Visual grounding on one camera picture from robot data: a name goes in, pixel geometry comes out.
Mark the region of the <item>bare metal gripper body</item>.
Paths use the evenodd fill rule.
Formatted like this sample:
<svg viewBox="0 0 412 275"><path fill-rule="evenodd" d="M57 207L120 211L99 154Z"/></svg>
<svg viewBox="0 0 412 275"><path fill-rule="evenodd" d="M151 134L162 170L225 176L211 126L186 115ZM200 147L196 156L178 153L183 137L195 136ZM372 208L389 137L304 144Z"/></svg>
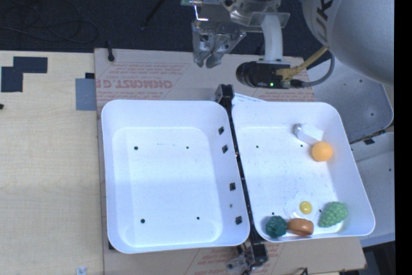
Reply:
<svg viewBox="0 0 412 275"><path fill-rule="evenodd" d="M247 32L262 32L263 23L284 28L280 0L192 0L192 45L195 48L233 48Z"/></svg>

